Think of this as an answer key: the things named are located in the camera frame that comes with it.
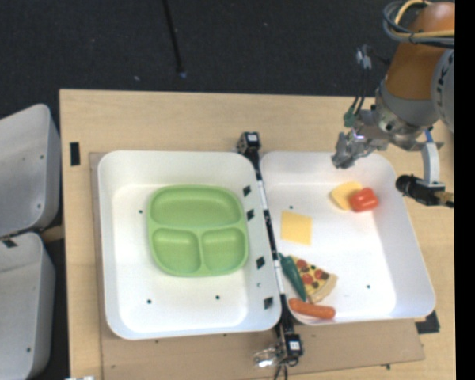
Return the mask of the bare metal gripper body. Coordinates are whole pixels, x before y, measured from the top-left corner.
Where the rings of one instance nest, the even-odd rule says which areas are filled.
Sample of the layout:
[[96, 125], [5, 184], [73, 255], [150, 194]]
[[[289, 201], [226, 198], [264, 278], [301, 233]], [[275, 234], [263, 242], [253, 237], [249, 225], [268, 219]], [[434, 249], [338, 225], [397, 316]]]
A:
[[421, 127], [405, 122], [388, 109], [372, 108], [344, 115], [344, 126], [348, 132], [341, 132], [337, 140], [338, 152], [371, 152], [385, 150], [388, 145], [407, 151], [420, 150], [417, 138]]

